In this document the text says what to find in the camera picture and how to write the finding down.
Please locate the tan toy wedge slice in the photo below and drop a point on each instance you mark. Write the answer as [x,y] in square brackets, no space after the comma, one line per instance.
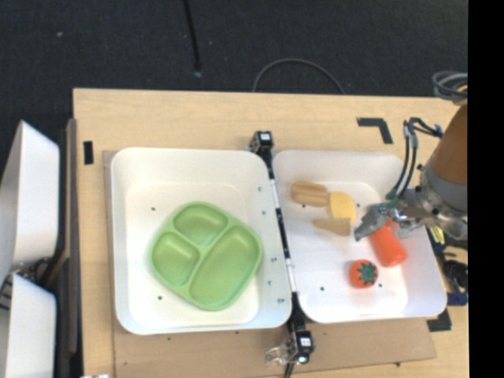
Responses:
[334,226]

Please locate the thin black and white rod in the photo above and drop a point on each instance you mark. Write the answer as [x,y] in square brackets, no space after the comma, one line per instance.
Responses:
[280,219]

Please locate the white plastic tray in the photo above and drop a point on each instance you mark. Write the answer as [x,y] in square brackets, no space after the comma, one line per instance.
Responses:
[327,258]
[138,171]

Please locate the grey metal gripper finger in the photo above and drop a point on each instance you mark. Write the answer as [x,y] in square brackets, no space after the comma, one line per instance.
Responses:
[409,230]
[370,221]

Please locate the tan toy bread bun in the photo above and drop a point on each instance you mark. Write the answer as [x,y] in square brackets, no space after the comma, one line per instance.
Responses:
[309,193]

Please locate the orange toy carrot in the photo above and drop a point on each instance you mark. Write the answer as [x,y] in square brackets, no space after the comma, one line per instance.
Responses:
[390,248]

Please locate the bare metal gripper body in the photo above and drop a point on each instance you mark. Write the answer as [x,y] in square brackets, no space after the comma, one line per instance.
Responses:
[433,211]

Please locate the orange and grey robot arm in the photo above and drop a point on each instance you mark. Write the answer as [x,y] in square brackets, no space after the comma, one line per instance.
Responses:
[453,152]

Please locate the yellow toy cheese piece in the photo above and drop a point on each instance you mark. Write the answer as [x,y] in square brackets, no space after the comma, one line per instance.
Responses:
[342,206]

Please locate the orange tomato with green top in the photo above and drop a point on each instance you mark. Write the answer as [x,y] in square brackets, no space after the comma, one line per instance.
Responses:
[362,274]

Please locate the green divided plate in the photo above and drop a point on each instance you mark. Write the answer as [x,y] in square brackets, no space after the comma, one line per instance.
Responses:
[220,266]

